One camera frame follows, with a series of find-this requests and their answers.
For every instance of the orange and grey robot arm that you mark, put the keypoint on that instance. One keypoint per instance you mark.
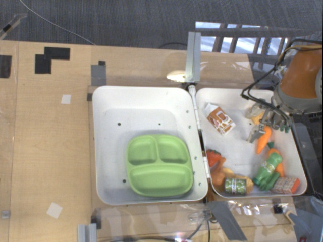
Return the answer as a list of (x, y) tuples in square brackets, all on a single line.
[(300, 74)]

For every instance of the brown and white carton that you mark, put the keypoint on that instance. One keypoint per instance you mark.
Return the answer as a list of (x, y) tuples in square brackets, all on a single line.
[(220, 120)]

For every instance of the orange and white carton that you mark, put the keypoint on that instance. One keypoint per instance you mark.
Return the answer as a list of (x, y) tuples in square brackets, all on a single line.
[(286, 185)]

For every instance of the orange chicken drumstick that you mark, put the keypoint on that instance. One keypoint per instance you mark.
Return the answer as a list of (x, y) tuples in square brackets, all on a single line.
[(218, 174)]

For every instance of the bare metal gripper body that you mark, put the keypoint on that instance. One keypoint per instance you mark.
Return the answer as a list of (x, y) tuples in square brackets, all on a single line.
[(273, 116)]

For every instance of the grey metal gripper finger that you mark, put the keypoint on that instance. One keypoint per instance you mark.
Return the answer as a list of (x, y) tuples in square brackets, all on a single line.
[(255, 133)]

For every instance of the orange carrot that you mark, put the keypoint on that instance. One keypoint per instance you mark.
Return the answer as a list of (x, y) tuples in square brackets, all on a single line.
[(263, 140), (280, 169)]

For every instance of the green divided plate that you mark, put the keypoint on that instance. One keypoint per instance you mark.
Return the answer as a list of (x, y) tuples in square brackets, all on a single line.
[(159, 178)]

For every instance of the green bottle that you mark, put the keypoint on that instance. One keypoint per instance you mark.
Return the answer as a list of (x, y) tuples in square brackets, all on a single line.
[(268, 168)]

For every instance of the red strawberry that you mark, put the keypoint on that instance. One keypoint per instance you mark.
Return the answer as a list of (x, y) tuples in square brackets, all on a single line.
[(212, 157)]

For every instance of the white plastic tray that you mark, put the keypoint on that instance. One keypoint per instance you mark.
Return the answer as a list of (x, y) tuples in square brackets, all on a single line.
[(239, 150), (141, 105)]

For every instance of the green can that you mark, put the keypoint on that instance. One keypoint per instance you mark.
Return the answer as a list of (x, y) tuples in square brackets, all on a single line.
[(235, 186)]

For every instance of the tan bread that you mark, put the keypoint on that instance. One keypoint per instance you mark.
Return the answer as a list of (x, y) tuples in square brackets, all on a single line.
[(249, 185)]

